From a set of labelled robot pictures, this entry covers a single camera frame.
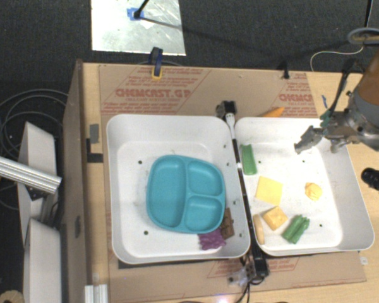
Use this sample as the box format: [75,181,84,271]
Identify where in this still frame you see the brown chocolate biscuit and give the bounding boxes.
[220,207,236,241]

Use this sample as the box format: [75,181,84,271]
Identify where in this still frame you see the orange carrot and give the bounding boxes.
[260,106,286,118]

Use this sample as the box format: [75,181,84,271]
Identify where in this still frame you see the yellow cheese wedge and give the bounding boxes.
[260,205,289,232]

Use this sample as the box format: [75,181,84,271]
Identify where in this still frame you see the black block with thin wires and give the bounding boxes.
[239,253,270,284]
[215,100,238,118]

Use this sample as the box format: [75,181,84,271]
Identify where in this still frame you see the brown cardboard board red print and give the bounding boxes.
[97,64,368,292]

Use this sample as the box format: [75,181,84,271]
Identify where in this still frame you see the green flat bar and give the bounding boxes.
[239,143,258,175]

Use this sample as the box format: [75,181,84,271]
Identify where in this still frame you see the beige oval bread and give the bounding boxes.
[252,213,267,246]

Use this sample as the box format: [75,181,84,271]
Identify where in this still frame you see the purple grapes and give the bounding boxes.
[198,229,227,252]

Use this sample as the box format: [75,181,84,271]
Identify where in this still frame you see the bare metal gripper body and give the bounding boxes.
[321,110,379,153]

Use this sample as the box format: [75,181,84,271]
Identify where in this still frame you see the black cylinder on white bracket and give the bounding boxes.
[361,167,379,201]

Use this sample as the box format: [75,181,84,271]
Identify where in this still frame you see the orange yellow lump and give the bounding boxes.
[304,182,323,201]

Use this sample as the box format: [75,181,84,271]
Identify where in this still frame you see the blue divided plate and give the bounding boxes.
[146,155,227,235]

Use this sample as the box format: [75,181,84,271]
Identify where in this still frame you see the white plastic tray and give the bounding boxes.
[234,116,376,258]
[105,114,252,265]

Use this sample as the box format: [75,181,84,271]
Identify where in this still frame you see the green asparagus bundle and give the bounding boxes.
[281,214,311,244]

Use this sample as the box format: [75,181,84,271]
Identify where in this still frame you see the thin black and white rod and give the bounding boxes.
[225,113,257,256]

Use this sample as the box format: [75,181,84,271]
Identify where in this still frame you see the yellow cheese slice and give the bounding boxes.
[255,175,284,207]

